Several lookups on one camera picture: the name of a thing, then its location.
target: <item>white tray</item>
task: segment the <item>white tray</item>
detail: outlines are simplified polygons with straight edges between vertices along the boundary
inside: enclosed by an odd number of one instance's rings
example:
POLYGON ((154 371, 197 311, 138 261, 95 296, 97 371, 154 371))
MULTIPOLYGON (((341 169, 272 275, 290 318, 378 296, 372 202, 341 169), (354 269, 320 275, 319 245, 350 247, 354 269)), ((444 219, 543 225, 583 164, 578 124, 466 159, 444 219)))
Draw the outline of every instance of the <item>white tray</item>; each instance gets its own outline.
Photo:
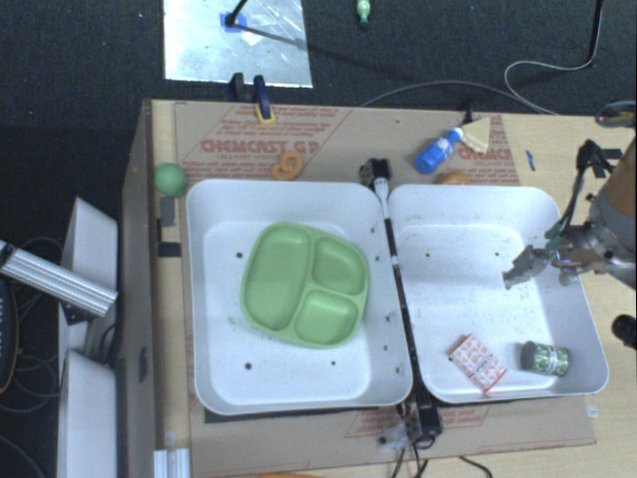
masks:
POLYGON ((412 372, 375 195, 352 183, 205 180, 186 201, 194 381, 220 414, 369 407, 402 401, 412 372), (278 221, 306 224, 357 246, 369 294, 354 338, 331 350, 285 343, 243 316, 240 288, 252 247, 278 221))
POLYGON ((428 389, 450 403, 594 393, 608 366, 583 289, 558 282, 547 267, 506 290, 502 273, 559 212, 543 191, 528 187, 403 185, 389 199, 403 285, 420 371, 428 389), (448 360, 473 334, 508 367, 488 396, 448 360), (564 377, 520 368, 526 341, 566 347, 564 377))

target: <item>green bottle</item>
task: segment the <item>green bottle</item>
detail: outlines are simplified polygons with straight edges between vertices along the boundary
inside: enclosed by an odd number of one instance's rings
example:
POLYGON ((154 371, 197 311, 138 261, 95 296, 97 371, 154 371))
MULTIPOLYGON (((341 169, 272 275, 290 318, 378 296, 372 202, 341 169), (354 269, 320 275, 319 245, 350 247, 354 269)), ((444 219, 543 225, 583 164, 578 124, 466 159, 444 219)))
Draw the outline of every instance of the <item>green bottle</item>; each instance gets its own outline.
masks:
POLYGON ((367 26, 367 18, 371 12, 369 0, 356 0, 356 13, 360 17, 360 26, 367 26))

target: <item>can lid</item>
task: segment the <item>can lid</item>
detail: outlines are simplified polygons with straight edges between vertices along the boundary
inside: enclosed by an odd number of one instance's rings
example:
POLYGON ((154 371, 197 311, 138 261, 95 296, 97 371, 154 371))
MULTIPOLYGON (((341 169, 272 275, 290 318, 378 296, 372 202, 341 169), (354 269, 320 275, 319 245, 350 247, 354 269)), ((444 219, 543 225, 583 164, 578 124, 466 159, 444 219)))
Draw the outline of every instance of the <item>can lid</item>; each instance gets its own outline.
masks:
POLYGON ((533 368, 533 361, 535 359, 535 343, 526 342, 522 347, 520 354, 520 365, 523 370, 530 370, 533 368))

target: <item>green ball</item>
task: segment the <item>green ball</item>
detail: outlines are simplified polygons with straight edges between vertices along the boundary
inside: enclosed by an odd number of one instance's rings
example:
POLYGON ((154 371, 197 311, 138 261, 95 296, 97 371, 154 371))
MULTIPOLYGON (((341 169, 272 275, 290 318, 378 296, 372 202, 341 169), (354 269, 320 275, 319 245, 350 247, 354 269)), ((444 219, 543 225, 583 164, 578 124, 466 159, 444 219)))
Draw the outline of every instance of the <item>green ball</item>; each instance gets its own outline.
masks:
POLYGON ((179 197, 186 191, 188 178, 175 163, 159 163, 155 168, 155 187, 166 196, 179 197))

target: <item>orange pretzel-shaped object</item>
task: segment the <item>orange pretzel-shaped object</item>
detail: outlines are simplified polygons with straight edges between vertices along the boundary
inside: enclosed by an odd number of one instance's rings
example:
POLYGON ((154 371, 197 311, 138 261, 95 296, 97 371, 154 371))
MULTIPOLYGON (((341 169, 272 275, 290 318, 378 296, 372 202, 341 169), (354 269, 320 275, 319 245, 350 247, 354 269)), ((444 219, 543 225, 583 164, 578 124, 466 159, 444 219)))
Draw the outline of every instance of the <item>orange pretzel-shaped object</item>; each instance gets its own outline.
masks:
POLYGON ((286 150, 279 162, 272 165, 270 172, 276 180, 296 179, 303 170, 303 157, 295 150, 286 150))

